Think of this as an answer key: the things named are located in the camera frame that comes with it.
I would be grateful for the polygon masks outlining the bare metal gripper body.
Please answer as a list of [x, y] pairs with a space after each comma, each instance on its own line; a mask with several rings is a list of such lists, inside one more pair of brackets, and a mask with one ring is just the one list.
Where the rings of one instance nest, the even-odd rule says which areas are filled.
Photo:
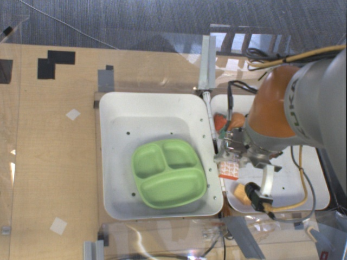
[[222, 148], [229, 152], [228, 160], [235, 160], [241, 157], [247, 157], [253, 167], [264, 169], [267, 166], [273, 166], [275, 172], [279, 172], [282, 167], [271, 163], [272, 158], [282, 155], [282, 151], [271, 151], [260, 147], [254, 143], [244, 128], [234, 128], [227, 132]]

